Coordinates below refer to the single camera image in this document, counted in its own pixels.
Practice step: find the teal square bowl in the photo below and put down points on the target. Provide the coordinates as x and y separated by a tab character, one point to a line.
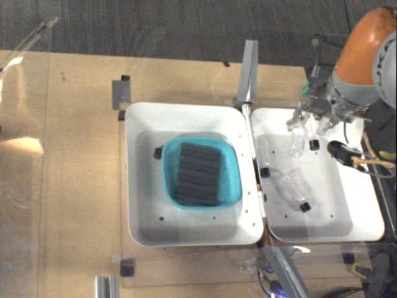
229	169

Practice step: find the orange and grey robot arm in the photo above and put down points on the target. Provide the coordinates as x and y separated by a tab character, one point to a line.
356	51

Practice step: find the small black cap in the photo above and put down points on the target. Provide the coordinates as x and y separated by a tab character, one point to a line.
158	153

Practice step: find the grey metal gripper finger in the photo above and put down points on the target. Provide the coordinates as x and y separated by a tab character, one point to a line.
325	123
296	120

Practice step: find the black cylinder on white bracket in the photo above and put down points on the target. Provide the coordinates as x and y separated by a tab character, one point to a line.
341	152

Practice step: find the dark grey ribbed foam block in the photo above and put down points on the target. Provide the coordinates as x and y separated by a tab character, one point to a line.
198	172

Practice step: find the clear plastic bottle black cap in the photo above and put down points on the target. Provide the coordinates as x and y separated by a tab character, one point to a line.
297	144
291	188
264	154

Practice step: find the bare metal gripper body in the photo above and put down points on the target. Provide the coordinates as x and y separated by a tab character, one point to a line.
319	101

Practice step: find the white plastic tray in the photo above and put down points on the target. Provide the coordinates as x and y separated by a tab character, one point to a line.
338	197
145	178

